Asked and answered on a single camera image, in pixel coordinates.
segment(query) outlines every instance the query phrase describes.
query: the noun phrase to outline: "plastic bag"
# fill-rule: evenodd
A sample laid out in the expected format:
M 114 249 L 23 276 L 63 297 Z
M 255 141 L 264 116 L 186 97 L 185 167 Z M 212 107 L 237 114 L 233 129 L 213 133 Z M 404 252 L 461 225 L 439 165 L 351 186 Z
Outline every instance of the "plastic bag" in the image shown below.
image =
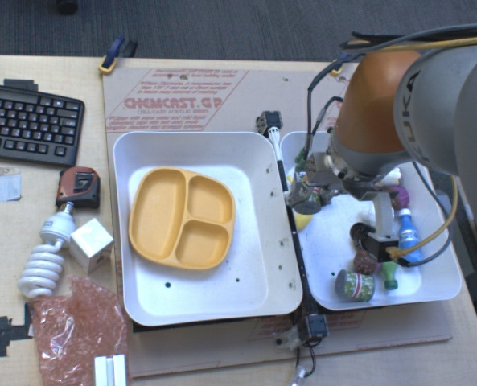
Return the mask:
M 30 301 L 43 386 L 92 386 L 96 356 L 128 351 L 127 320 L 117 295 L 86 277 L 69 279 L 71 297 Z

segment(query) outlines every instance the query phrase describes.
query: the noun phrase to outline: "divided plate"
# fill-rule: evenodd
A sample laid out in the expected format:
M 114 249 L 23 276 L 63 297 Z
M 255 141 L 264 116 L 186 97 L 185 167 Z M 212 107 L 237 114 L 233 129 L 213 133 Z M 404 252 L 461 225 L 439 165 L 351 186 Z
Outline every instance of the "divided plate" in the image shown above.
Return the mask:
M 129 221 L 131 246 L 143 257 L 181 269 L 210 269 L 228 254 L 235 221 L 229 188 L 175 167 L 147 173 Z

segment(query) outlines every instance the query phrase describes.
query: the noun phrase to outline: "white tray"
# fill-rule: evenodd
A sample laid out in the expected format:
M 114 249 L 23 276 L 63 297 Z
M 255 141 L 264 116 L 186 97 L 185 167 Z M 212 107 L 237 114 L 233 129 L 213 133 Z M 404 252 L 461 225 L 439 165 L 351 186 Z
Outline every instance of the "white tray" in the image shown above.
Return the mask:
M 281 149 L 287 174 L 294 169 L 294 160 L 304 147 L 305 139 L 306 132 L 288 133 L 282 139 Z M 318 132 L 313 146 L 325 150 L 328 139 L 327 133 Z M 405 163 L 399 168 L 409 192 L 413 222 L 424 239 L 443 224 L 443 215 L 413 165 Z M 364 221 L 361 213 L 371 206 L 372 202 L 360 202 L 350 195 L 336 196 L 299 233 L 310 291 L 315 301 L 329 310 L 350 310 L 454 298 L 462 287 L 462 275 L 452 245 L 430 263 L 413 268 L 397 268 L 399 287 L 395 290 L 386 290 L 381 273 L 376 273 L 376 291 L 369 302 L 354 302 L 336 294 L 335 279 L 339 271 L 354 270 L 352 261 L 356 249 L 349 230 L 354 223 Z M 443 232 L 422 247 L 423 255 L 428 257 L 435 253 L 446 239 L 447 234 Z
M 122 284 L 129 316 L 143 326 L 288 314 L 302 287 L 276 158 L 254 132 L 131 132 L 113 148 Z M 155 264 L 129 243 L 130 208 L 140 180 L 158 166 L 226 184 L 236 223 L 225 260 L 214 269 Z

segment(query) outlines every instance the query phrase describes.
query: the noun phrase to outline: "chair wheel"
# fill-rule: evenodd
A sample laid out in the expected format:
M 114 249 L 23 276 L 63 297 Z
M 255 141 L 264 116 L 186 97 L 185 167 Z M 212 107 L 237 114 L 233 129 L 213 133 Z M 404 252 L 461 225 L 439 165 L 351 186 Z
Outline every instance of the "chair wheel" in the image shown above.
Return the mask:
M 61 15 L 75 14 L 77 8 L 77 0 L 56 0 L 56 9 Z

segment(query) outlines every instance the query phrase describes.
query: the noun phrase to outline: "cardboard sheet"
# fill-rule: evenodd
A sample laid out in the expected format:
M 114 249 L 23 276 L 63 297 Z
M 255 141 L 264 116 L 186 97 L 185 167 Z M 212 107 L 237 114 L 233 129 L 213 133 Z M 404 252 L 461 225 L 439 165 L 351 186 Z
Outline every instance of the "cardboard sheet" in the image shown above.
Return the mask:
M 317 86 L 312 97 L 313 123 L 328 99 L 344 95 L 355 68 L 355 64 L 347 64 L 339 76 L 327 76 Z M 281 112 L 281 135 L 305 130 L 307 87 L 315 74 L 289 70 L 116 68 L 103 79 L 112 195 L 116 195 L 113 145 L 122 134 L 135 130 L 254 131 L 257 117 L 267 110 Z M 320 129 L 333 126 L 338 112 L 339 104 L 335 103 Z M 112 211 L 121 295 L 115 199 Z M 334 313 L 327 316 L 327 322 L 330 334 L 315 348 L 317 355 L 451 337 L 441 302 Z M 135 331 L 130 334 L 130 373 L 140 377 L 293 359 L 294 351 L 280 349 L 275 342 L 290 326 L 288 316 L 275 316 Z

